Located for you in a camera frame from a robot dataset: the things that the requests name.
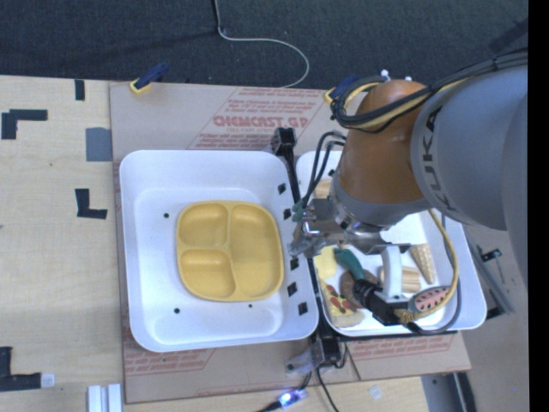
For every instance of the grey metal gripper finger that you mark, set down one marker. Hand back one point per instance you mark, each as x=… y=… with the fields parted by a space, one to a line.
x=316 y=250
x=297 y=248

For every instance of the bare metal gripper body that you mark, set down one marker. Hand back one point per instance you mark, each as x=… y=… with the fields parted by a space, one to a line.
x=330 y=225

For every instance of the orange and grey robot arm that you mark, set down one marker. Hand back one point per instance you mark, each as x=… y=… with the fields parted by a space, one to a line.
x=463 y=144

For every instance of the pale yellow toy food piece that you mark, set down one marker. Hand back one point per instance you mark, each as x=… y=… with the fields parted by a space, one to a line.
x=326 y=264

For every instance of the beige toy bread roll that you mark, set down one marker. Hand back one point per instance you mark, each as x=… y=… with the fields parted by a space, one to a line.
x=323 y=189

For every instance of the green toy vegetable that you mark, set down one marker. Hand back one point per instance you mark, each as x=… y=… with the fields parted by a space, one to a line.
x=352 y=264

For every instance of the yellow divided plate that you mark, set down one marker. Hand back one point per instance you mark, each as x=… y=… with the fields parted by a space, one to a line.
x=253 y=247

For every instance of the brown toy biscuit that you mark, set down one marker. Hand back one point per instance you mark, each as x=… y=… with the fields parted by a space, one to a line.
x=348 y=288

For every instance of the toy pizza slice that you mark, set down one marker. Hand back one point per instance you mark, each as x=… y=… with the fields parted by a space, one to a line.
x=339 y=309

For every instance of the tan toy ice cream cone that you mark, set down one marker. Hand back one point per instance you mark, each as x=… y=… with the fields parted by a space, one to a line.
x=424 y=261

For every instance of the pink toy watermelon slice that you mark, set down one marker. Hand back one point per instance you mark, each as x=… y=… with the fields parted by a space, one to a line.
x=431 y=298

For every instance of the white plastic tray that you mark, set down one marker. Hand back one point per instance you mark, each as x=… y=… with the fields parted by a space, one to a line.
x=150 y=247
x=467 y=298

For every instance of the brown cardboard board, red print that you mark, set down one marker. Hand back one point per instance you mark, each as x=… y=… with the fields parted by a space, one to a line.
x=180 y=118

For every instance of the black cylinder on white bracket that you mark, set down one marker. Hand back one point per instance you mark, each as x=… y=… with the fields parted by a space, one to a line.
x=392 y=273

